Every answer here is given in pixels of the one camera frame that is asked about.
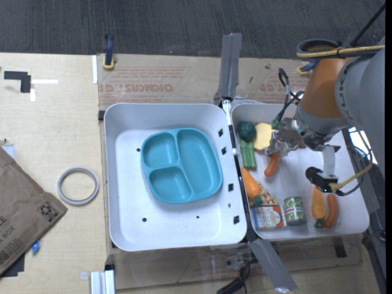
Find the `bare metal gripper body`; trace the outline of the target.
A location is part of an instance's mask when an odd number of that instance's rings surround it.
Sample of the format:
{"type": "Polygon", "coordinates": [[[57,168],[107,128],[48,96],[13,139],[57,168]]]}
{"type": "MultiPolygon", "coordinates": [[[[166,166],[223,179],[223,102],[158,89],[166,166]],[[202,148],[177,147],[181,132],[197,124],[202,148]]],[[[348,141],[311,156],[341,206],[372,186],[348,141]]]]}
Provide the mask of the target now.
{"type": "Polygon", "coordinates": [[[283,118],[278,125],[277,140],[287,149],[304,149],[306,145],[296,128],[293,118],[283,118]]]}

